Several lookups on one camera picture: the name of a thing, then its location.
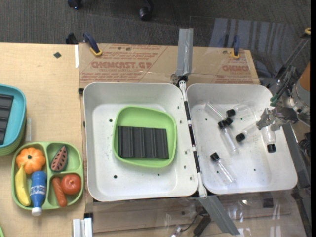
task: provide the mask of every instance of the chair wheel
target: chair wheel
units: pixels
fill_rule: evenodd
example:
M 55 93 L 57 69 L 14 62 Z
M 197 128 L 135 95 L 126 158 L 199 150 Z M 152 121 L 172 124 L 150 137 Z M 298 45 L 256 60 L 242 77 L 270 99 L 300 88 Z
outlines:
M 68 5 L 71 8 L 78 9 L 81 5 L 81 0 L 68 0 Z
M 148 10 L 147 7 L 143 7 L 139 10 L 140 19 L 143 21 L 149 21 L 152 18 L 152 13 Z

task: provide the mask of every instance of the yellow banana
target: yellow banana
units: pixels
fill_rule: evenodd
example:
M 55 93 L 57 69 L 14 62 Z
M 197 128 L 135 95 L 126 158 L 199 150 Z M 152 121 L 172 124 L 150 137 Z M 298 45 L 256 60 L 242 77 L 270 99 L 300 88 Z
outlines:
M 15 174 L 14 183 L 15 183 L 15 192 L 20 203 L 24 206 L 29 206 L 31 204 L 30 193 L 28 190 L 28 184 L 26 180 L 26 173 L 24 170 L 24 164 L 21 163 L 21 166 Z

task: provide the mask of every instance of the orange pumpkin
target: orange pumpkin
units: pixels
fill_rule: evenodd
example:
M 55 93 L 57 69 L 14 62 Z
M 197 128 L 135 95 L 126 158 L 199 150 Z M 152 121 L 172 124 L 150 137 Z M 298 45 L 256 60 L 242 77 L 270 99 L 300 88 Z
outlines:
M 20 168 L 24 162 L 24 170 L 27 174 L 32 174 L 35 171 L 40 171 L 46 163 L 46 158 L 40 149 L 24 148 L 15 159 L 16 164 Z

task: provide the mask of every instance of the toy watermelon slice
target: toy watermelon slice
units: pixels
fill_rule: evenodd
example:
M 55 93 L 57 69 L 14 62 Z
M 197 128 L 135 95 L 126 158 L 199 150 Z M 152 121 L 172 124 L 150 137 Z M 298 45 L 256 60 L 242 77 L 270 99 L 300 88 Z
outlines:
M 55 172 L 61 172 L 67 167 L 67 163 L 68 163 L 68 151 L 67 151 L 67 147 L 64 145 L 55 154 L 50 164 L 50 169 Z

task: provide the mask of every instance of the wooden table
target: wooden table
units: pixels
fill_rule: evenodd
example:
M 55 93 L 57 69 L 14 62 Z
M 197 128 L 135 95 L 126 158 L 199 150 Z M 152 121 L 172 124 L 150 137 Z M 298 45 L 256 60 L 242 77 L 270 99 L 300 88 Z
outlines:
M 79 69 L 75 67 L 74 46 L 0 43 L 0 53 L 0 83 L 15 86 L 25 94 L 27 117 L 32 118 L 32 141 L 66 141 L 82 153 Z M 0 157 L 0 225 L 5 237 L 70 237 L 72 220 L 83 218 L 84 196 L 71 206 L 46 210 L 42 216 L 33 217 L 30 211 L 21 209 L 12 199 L 12 159 L 13 154 Z M 290 233 L 292 237 L 304 236 L 295 201 L 287 201 L 285 206 L 287 212 L 272 212 L 270 217 L 256 215 L 254 219 L 246 220 L 239 217 L 236 226 L 244 236 L 249 232 L 252 236 L 261 237 L 277 236 L 279 233 L 282 236 Z M 104 220 L 110 217 L 111 214 L 108 214 Z M 181 237 L 192 236 L 194 226 L 183 232 Z M 166 227 L 159 229 L 97 233 L 95 236 L 161 237 L 170 234 L 173 228 L 166 222 Z M 221 233 L 212 222 L 203 236 L 231 235 Z

